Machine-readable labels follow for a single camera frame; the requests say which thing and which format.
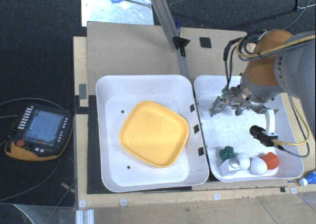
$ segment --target black clamp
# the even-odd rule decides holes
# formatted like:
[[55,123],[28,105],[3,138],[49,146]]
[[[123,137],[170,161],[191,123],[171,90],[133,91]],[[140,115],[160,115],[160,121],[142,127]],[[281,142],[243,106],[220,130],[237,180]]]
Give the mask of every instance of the black clamp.
[[174,37],[172,40],[173,44],[176,46],[176,49],[180,48],[181,56],[186,57],[186,51],[184,48],[188,45],[190,40],[181,37]]

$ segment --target black connector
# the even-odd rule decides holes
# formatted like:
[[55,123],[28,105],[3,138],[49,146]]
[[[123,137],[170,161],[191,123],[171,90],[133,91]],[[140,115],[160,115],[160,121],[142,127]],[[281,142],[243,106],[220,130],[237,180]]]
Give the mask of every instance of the black connector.
[[260,143],[263,144],[264,146],[275,147],[275,144],[272,142],[272,139],[277,139],[277,135],[268,136],[263,131],[265,131],[265,129],[259,126],[252,126],[249,130],[253,138],[258,139]]

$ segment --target black floor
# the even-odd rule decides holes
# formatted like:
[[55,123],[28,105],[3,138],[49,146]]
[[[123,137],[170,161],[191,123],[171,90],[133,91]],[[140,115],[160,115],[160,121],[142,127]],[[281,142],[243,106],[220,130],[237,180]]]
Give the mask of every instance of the black floor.
[[[282,29],[302,12],[295,0],[168,0],[184,27],[254,31]],[[304,6],[308,0],[300,0]],[[0,0],[0,103],[20,97],[45,98],[74,110],[73,36],[85,36],[80,0]],[[315,7],[305,11],[288,30],[294,34],[315,29]],[[0,107],[0,116],[16,114],[24,103]],[[12,119],[0,120],[0,143]],[[40,187],[6,203],[56,205],[74,181],[71,141],[55,174]],[[23,192],[43,179],[58,160],[44,163],[17,161],[0,147],[0,201]],[[69,193],[62,206],[71,206]]]

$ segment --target white ball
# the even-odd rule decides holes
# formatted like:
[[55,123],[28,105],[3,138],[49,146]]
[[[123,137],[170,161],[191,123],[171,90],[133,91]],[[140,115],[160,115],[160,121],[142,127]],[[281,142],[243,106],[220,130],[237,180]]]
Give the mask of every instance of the white ball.
[[251,160],[250,168],[252,173],[258,176],[265,174],[268,170],[266,162],[258,157],[254,157]]
[[250,159],[249,155],[246,153],[237,154],[236,158],[239,161],[239,167],[242,171],[249,169],[250,167]]

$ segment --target white surface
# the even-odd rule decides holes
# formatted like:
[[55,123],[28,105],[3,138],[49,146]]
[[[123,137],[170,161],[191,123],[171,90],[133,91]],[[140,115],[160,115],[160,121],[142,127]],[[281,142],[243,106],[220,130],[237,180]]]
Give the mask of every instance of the white surface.
[[[230,86],[237,86],[240,83],[239,76],[233,76]],[[225,76],[202,75],[194,81],[194,89],[198,103],[198,112],[202,123],[204,140],[208,152],[210,168],[213,175],[223,182],[236,182],[262,179],[287,179],[297,178],[303,173],[303,162],[301,158],[292,156],[274,147],[265,147],[258,140],[253,139],[249,133],[252,125],[266,127],[264,114],[256,114],[253,111],[244,111],[242,115],[235,116],[235,111],[227,106],[223,111],[213,117],[209,114],[209,109],[213,102],[220,96],[222,89],[226,85]],[[286,116],[285,108],[280,95],[274,101],[267,102],[266,106],[271,109],[279,109],[276,113],[276,134],[278,138],[294,143],[295,139]],[[222,163],[219,151],[225,146],[234,148],[235,153],[244,152],[250,158],[263,157],[268,152],[276,154],[280,160],[280,165],[274,170],[268,170],[265,175],[257,176],[251,170],[238,171],[234,175],[223,177],[219,166]],[[286,148],[299,154],[296,146],[286,146]]]
[[81,0],[82,26],[87,21],[153,25],[150,0]]
[[[198,124],[192,85],[180,75],[105,76],[96,84],[101,173],[104,185],[113,192],[199,185],[206,181],[209,167]],[[189,124],[190,134],[176,162],[156,168],[128,153],[119,143],[119,131],[139,102],[151,100],[181,115]]]

